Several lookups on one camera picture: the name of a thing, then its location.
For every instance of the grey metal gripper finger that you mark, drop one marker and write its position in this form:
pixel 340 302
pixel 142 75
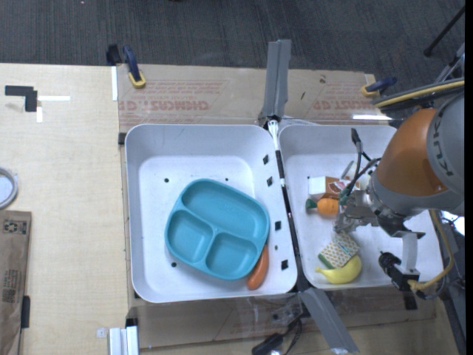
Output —
pixel 340 225
pixel 355 225

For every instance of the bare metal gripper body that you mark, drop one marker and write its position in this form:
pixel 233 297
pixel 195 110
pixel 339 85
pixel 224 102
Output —
pixel 360 203

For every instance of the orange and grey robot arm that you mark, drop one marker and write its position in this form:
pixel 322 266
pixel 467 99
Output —
pixel 410 161

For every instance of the orange carrot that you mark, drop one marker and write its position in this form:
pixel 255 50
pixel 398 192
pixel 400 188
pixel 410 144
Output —
pixel 327 206

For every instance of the white orange patterned packet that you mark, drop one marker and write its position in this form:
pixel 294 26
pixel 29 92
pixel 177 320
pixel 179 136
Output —
pixel 338 251

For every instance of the white plastic tray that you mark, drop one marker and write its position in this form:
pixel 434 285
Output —
pixel 155 235
pixel 369 257

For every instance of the white and brown carton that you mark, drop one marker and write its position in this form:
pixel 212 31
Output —
pixel 321 186

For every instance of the yellow banana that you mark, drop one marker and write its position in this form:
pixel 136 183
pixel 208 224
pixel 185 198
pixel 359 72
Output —
pixel 343 274

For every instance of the orange toy sausage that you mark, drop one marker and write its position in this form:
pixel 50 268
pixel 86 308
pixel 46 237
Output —
pixel 259 272

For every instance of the blue divided plate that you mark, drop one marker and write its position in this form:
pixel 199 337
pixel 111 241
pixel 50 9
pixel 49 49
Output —
pixel 218 213

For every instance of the brown cardboard board red print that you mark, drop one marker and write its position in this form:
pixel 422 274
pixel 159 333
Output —
pixel 221 98

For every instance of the grey tape roll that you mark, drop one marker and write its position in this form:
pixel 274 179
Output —
pixel 14 189

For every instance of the brown paper bag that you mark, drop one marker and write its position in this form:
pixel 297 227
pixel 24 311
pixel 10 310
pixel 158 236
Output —
pixel 13 272

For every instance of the black cylinder on white bracket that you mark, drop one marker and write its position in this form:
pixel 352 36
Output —
pixel 401 268

